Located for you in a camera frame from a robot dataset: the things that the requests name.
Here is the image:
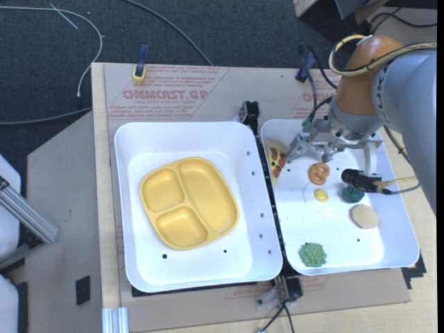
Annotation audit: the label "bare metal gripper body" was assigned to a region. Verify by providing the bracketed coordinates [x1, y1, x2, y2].
[307, 116, 375, 149]

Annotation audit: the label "orange toy pretzel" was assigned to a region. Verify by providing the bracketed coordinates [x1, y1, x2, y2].
[307, 162, 331, 187]

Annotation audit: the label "toy pizza slice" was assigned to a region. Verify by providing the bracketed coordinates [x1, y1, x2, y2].
[264, 139, 289, 186]

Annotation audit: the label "white toy fried egg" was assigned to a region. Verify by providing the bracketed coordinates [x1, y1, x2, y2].
[302, 182, 340, 219]

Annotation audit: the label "dark green toy broccoli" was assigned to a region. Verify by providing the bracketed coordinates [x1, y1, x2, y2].
[341, 185, 366, 204]

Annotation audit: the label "thin black rod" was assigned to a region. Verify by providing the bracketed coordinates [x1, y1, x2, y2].
[254, 133, 287, 281]

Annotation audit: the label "tan round biscuit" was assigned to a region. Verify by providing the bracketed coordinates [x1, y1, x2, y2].
[349, 203, 380, 230]

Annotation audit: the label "white plastic tray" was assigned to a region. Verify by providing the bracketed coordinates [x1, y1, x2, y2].
[259, 118, 421, 277]
[114, 121, 284, 294]

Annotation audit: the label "green toy grapes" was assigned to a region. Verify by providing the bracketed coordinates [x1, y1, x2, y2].
[298, 241, 328, 269]

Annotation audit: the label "yellow divided plate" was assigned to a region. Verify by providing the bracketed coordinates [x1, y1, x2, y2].
[139, 156, 241, 251]

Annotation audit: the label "brown cardboard board, red print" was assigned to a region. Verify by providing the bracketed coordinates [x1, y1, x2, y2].
[103, 63, 412, 314]

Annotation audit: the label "black cylinder on white bracket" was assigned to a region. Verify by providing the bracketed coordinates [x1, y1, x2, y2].
[341, 140, 384, 194]

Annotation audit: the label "black block with thin wires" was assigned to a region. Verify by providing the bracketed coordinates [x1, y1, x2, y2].
[273, 276, 303, 304]
[237, 100, 262, 135]

